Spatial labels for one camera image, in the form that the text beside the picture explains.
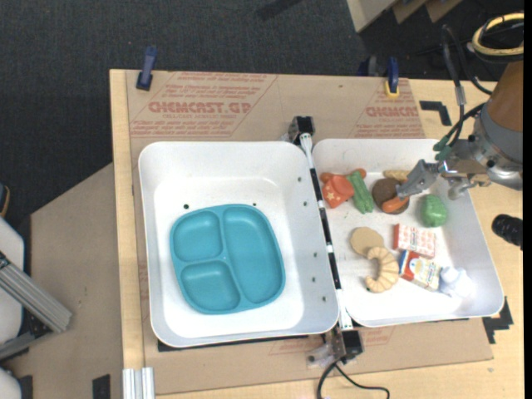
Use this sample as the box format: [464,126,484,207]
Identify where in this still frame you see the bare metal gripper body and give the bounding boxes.
[438,137,525,191]

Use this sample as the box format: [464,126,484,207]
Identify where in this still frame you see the white plastic tray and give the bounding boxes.
[137,140,342,349]
[310,137,506,329]

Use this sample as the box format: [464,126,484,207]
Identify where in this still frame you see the blue divided plate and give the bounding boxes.
[168,203,288,316]

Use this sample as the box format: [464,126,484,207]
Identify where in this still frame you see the red and white carton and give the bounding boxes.
[392,223,438,259]

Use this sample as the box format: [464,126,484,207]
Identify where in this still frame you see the green ribbed toy vegetable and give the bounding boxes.
[347,170,376,215]

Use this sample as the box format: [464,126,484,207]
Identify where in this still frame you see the green toy broccoli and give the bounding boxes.
[419,194,450,229]

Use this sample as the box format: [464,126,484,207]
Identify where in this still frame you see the brown doughnut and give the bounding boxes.
[370,177,411,216]

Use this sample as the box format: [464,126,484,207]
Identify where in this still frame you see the red wedge with yellow star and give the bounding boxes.
[319,172,356,209]

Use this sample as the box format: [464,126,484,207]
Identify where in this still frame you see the clear plastic bottle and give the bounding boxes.
[437,265,475,299]

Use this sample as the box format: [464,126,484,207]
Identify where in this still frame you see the black block with thin wires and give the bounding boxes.
[327,328,366,366]
[288,115,315,143]

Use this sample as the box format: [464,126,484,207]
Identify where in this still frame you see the round tan biscuit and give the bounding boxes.
[349,226,386,259]

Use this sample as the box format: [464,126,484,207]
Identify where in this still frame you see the red blue yellow carton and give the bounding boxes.
[397,249,443,293]

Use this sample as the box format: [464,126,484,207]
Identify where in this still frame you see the brown cardboard board red print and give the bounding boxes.
[124,70,506,397]

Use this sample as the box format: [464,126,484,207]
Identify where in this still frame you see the thin black and white rod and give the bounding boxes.
[299,132,355,330]

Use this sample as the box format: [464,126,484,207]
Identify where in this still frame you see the tan toy croissant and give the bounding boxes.
[364,245,401,294]

